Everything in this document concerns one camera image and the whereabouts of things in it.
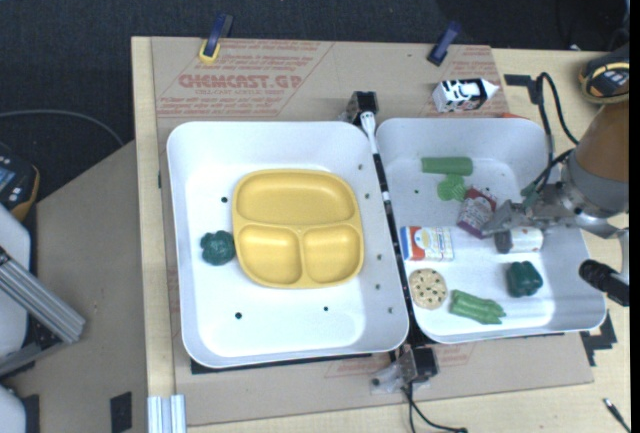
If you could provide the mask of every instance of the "yellow plate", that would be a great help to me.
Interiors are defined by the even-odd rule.
[[[344,283],[364,259],[362,222],[351,187],[316,170],[261,170],[243,177],[232,202],[240,266],[270,287]]]

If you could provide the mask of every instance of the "blue clamp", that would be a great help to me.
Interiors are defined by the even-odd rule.
[[[224,13],[218,14],[216,21],[213,23],[209,38],[205,40],[200,47],[200,53],[198,54],[200,61],[206,64],[211,64],[216,61],[220,53],[219,41],[229,34],[232,24],[233,16]]]
[[[462,28],[458,22],[451,21],[447,27],[447,31],[443,33],[443,35],[438,39],[438,43],[433,49],[431,49],[429,56],[427,56],[427,60],[439,67],[444,61],[445,56],[447,56],[447,49],[458,36],[458,33],[460,33],[460,29]]]

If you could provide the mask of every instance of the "wooden table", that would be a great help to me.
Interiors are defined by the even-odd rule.
[[[598,53],[535,50],[493,50],[501,75],[527,74],[536,77],[548,72],[561,93],[564,116],[576,136],[581,136],[597,112],[597,107],[579,97],[577,72],[582,64]],[[172,365],[167,275],[164,253],[161,192],[158,188],[158,138],[153,88],[151,39],[132,39],[138,190],[140,202],[141,254],[143,272],[147,385],[150,396],[169,397],[176,393]],[[539,121],[537,109],[522,88],[506,87],[511,113]],[[560,129],[551,98],[547,110],[556,133],[556,151],[569,148],[570,142]],[[628,217],[612,220],[627,226]],[[585,235],[592,258],[606,261],[614,268],[620,263],[617,243]],[[430,420],[446,425],[464,425],[473,433],[513,431],[603,432],[623,431],[603,404],[609,398],[630,422],[630,322],[629,309],[608,302],[617,335],[613,349],[598,351],[595,382],[564,388],[432,401],[423,408]],[[407,405],[326,412],[260,421],[217,424],[189,428],[206,432],[299,432],[299,431],[408,431]],[[425,429],[417,424],[418,431]]]

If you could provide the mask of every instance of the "dark floor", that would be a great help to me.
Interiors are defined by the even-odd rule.
[[[625,0],[0,0],[0,143],[37,166],[44,198],[118,148],[86,120],[9,112],[56,109],[133,137],[130,38],[206,37],[215,14],[232,36],[608,50]]]

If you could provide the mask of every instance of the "cardboard sheet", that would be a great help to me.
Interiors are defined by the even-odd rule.
[[[400,403],[370,388],[388,354],[221,372],[192,371],[180,334],[176,250],[166,140],[191,120],[333,120],[354,91],[375,91],[378,122],[439,116],[431,91],[443,80],[482,77],[501,84],[491,48],[451,46],[440,67],[429,44],[275,40],[222,41],[212,66],[200,63],[197,38],[152,38],[154,89],[166,237],[176,390],[190,426]],[[500,116],[499,90],[483,107],[449,115]],[[591,369],[577,333],[435,345],[440,374],[419,400],[588,383]]]

